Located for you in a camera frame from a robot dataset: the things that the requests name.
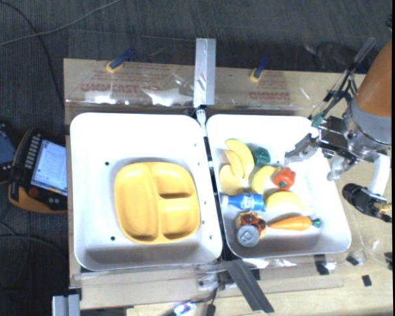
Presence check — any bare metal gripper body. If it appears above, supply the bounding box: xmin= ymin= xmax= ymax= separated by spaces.
xmin=317 ymin=115 xmax=390 ymax=165

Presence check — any orange bell pepper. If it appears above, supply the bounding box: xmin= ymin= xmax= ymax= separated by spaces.
xmin=272 ymin=167 xmax=297 ymax=191

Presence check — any green broccoli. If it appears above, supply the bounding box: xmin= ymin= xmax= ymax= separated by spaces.
xmin=251 ymin=146 xmax=272 ymax=168

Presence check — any white plastic tray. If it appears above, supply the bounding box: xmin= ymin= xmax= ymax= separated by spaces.
xmin=205 ymin=113 xmax=353 ymax=260
xmin=69 ymin=111 xmax=224 ymax=272

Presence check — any orange carrot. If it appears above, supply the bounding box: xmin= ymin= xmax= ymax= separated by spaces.
xmin=268 ymin=215 xmax=322 ymax=232

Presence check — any blue bottle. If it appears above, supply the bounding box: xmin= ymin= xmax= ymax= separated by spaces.
xmin=221 ymin=192 xmax=266 ymax=212

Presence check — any pizza slice with toppings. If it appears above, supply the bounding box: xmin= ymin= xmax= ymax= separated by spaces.
xmin=234 ymin=210 xmax=268 ymax=240

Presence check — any thin black and white rod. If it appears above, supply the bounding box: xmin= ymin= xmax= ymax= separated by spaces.
xmin=196 ymin=108 xmax=225 ymax=260

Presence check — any grey can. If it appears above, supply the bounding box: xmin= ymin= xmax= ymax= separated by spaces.
xmin=235 ymin=224 xmax=261 ymax=248

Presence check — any brown cardboard board red print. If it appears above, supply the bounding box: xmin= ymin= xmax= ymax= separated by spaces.
xmin=63 ymin=57 xmax=393 ymax=311

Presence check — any yellow divided plate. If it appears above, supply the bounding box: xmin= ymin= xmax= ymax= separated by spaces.
xmin=113 ymin=161 xmax=202 ymax=245

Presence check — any black cylinder on white bracket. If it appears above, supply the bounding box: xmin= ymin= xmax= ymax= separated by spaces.
xmin=342 ymin=155 xmax=392 ymax=223

